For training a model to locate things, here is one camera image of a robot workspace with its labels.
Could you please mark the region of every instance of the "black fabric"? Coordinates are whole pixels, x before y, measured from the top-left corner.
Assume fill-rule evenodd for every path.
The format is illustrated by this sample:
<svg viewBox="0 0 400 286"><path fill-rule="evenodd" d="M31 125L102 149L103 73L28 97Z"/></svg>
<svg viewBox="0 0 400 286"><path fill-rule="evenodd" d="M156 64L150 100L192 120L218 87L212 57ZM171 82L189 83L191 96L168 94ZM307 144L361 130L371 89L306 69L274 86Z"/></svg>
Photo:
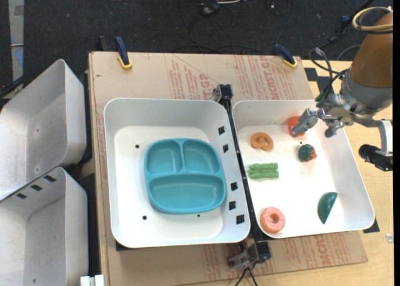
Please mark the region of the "black fabric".
<svg viewBox="0 0 400 286"><path fill-rule="evenodd" d="M278 41L304 57L336 34L343 16L352 16L369 0L292 0L293 5L287 0L247 0L202 16L198 4L206 1L212 0L25 0L26 80L59 58L82 73L99 36L112 48L114 38L121 36L135 52L272 54ZM284 15L271 12L284 12L288 6ZM375 0L370 6L393 6L393 0ZM323 50L334 60L364 38L348 26ZM341 59L350 61L355 53L353 49Z"/></svg>
<svg viewBox="0 0 400 286"><path fill-rule="evenodd" d="M13 80L8 0L0 0L0 92Z"/></svg>

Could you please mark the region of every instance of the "white bin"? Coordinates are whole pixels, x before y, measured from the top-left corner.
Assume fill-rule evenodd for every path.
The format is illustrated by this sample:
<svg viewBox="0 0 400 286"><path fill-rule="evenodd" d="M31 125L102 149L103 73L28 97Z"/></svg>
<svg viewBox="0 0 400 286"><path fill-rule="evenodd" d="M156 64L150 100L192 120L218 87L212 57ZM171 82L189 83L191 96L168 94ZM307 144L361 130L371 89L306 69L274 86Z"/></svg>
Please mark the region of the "white bin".
<svg viewBox="0 0 400 286"><path fill-rule="evenodd" d="M213 101L113 99L104 108L111 228L129 248L233 243L250 221L228 114ZM217 209L176 215L156 210L144 176L147 148L158 140L199 139L219 154L227 196Z"/></svg>
<svg viewBox="0 0 400 286"><path fill-rule="evenodd" d="M372 226L374 210L360 175L344 129L331 138L324 136L325 123L319 121L304 136L288 132L288 119L300 116L314 101L241 101L232 109L239 148L246 170L254 163L277 162L278 179L249 179L257 220L265 207L277 207L286 225L274 238L361 230ZM250 137L257 132L271 136L274 148L255 149ZM317 158L301 162L298 149L314 146ZM331 213L323 224L317 209L320 197L337 192Z"/></svg>
<svg viewBox="0 0 400 286"><path fill-rule="evenodd" d="M84 189L57 167L0 203L0 285L77 286L88 274Z"/></svg>
<svg viewBox="0 0 400 286"><path fill-rule="evenodd" d="M0 200L86 149L84 89L56 61L0 112Z"/></svg>

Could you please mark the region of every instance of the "cardboard sheet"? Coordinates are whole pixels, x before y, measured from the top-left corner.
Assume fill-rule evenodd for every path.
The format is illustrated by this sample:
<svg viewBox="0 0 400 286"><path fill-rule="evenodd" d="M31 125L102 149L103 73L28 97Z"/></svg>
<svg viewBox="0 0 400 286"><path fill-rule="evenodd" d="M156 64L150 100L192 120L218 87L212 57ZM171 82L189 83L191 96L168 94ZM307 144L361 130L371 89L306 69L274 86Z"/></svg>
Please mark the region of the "cardboard sheet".
<svg viewBox="0 0 400 286"><path fill-rule="evenodd" d="M292 69L277 56L129 53L133 68L125 71L116 52L89 55L96 108L97 155L104 204L107 269L111 286L187 285L236 279L241 271L228 267L239 246L195 245L117 250L111 231L103 110L117 97L210 99L218 84L232 85L232 101L245 99L312 99L302 62ZM272 259L254 275L366 262L358 232L296 237L269 242Z"/></svg>

